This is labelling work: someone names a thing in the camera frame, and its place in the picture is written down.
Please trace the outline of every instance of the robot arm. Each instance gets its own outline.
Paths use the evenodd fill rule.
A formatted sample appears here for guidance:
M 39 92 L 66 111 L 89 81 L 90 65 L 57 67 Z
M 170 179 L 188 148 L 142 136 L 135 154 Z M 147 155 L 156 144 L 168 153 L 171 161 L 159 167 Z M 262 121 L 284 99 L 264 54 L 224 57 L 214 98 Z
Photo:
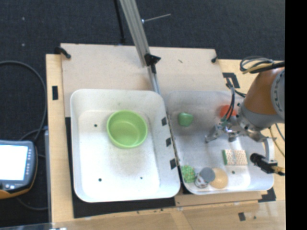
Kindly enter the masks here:
M 238 114 L 222 118 L 222 124 L 212 128 L 205 142 L 210 142 L 223 133 L 228 134 L 229 142 L 238 136 L 248 136 L 256 142 L 263 142 L 266 156 L 254 153 L 250 160 L 266 173 L 284 175 L 283 169 L 278 167 L 277 161 L 274 160 L 272 138 L 261 134 L 262 130 L 273 124 L 284 123 L 284 62 L 275 64 L 271 60 L 261 58 L 253 67 L 243 67 L 245 61 L 249 63 L 254 60 L 246 58 L 240 64 L 243 73 L 258 75 L 240 104 Z

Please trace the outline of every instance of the black carpet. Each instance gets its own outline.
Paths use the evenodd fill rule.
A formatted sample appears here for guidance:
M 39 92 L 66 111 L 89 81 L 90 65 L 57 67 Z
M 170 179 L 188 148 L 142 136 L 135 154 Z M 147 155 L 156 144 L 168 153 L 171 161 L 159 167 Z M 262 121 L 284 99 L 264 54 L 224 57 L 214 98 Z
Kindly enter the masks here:
M 218 58 L 285 57 L 285 0 L 136 0 L 150 46 L 214 48 Z M 125 44 L 133 45 L 120 8 Z M 32 66 L 46 80 L 45 55 L 60 43 L 118 44 L 113 0 L 0 0 L 0 62 Z M 38 78 L 18 65 L 0 66 L 0 139 L 18 140 L 37 129 L 44 111 Z M 39 137 L 44 154 L 44 138 Z M 46 168 L 39 160 L 33 189 L 20 198 L 47 206 Z M 0 227 L 48 222 L 46 211 L 16 199 L 0 200 Z

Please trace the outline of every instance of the sponge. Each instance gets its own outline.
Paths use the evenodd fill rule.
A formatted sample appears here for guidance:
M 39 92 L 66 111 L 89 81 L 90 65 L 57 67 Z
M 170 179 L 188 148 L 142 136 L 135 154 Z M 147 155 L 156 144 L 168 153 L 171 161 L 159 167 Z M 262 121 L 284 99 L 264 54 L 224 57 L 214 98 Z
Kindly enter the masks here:
M 225 165 L 247 165 L 248 160 L 244 150 L 226 149 L 222 151 Z

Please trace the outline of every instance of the orange object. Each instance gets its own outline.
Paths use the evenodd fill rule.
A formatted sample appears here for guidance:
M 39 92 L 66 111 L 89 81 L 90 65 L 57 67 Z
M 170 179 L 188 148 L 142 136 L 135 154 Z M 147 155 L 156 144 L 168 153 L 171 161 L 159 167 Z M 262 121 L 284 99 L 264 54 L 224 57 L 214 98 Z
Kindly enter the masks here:
M 275 115 L 276 110 L 271 101 L 272 85 L 284 68 L 272 69 L 258 74 L 244 100 L 244 106 L 251 112 Z
M 227 113 L 229 107 L 230 107 L 230 105 L 224 105 L 224 106 L 222 106 L 221 111 L 220 111 L 220 118 L 222 118 L 222 117 L 224 117 L 224 116 L 226 115 L 226 113 Z M 235 110 L 232 111 L 231 116 L 236 116 L 236 111 L 235 111 Z

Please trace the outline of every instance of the black cable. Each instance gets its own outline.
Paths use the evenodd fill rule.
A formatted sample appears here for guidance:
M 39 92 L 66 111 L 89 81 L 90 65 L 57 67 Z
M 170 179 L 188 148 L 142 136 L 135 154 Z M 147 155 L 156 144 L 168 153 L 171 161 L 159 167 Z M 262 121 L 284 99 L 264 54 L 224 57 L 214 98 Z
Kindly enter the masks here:
M 285 141 L 284 136 L 283 136 L 282 132 L 280 131 L 278 125 L 275 124 L 275 126 L 276 126 L 276 128 L 277 128 L 277 131 L 278 131 L 279 135 L 281 136 L 281 138 L 283 139 L 283 141 Z
M 228 121 L 230 119 L 231 115 L 232 115 L 232 112 L 234 111 L 234 108 L 235 108 L 235 88 L 234 88 L 234 86 L 232 85 L 231 81 L 228 78 L 226 78 L 226 81 L 227 81 L 226 86 L 232 92 L 232 94 L 231 94 L 231 102 L 230 102 L 229 108 L 228 108 L 228 110 L 227 110 L 227 112 L 225 114 L 226 121 Z
M 254 63 L 249 69 L 244 67 L 246 64 L 251 63 L 253 61 L 256 61 L 256 63 Z M 252 70 L 253 68 L 256 68 L 257 66 L 259 66 L 261 64 L 271 64 L 271 65 Z M 263 71 L 268 71 L 268 70 L 272 70 L 272 69 L 276 69 L 276 68 L 281 68 L 281 67 L 284 67 L 284 66 L 285 66 L 284 61 L 275 63 L 272 59 L 268 59 L 268 58 L 265 58 L 265 57 L 262 57 L 262 56 L 249 56 L 249 57 L 242 59 L 241 62 L 240 62 L 240 70 L 241 71 L 249 70 L 249 73 L 252 73 L 252 74 L 260 73 L 260 72 L 263 72 Z
M 47 116 L 47 90 L 46 90 L 45 83 L 44 83 L 42 77 L 38 74 L 38 72 L 36 70 L 34 70 L 31 66 L 29 66 L 29 65 L 27 65 L 27 64 L 25 64 L 23 62 L 15 61 L 15 60 L 0 61 L 0 67 L 4 66 L 4 65 L 19 65 L 19 66 L 22 66 L 22 67 L 25 67 L 25 68 L 29 69 L 30 71 L 32 71 L 39 78 L 39 80 L 40 80 L 40 82 L 41 82 L 41 84 L 43 86 L 44 94 L 45 94 L 45 108 L 44 108 L 44 114 L 43 114 L 43 117 L 42 117 L 41 124 L 40 124 L 39 128 L 37 129 L 37 134 L 36 134 L 36 136 L 34 138 L 34 142 L 36 142 L 40 132 L 43 129 L 44 122 L 45 122 L 45 119 L 46 119 L 46 116 Z
M 21 137 L 19 140 L 24 140 L 26 137 L 30 136 L 31 134 L 34 134 L 34 133 L 37 133 L 37 132 L 42 132 L 42 131 L 45 131 L 45 130 L 47 130 L 47 128 L 32 130 L 32 131 L 26 133 L 26 134 L 25 134 L 23 137 Z
M 44 211 L 44 210 L 48 210 L 48 207 L 33 207 L 33 206 L 29 206 L 27 205 L 25 202 L 23 202 L 20 198 L 16 197 L 15 198 L 22 206 L 26 207 L 27 209 L 30 210 L 35 210 L 35 211 Z
M 242 93 L 242 92 L 239 92 L 235 89 L 235 92 L 240 95 L 241 97 L 245 98 L 246 97 L 246 94 Z

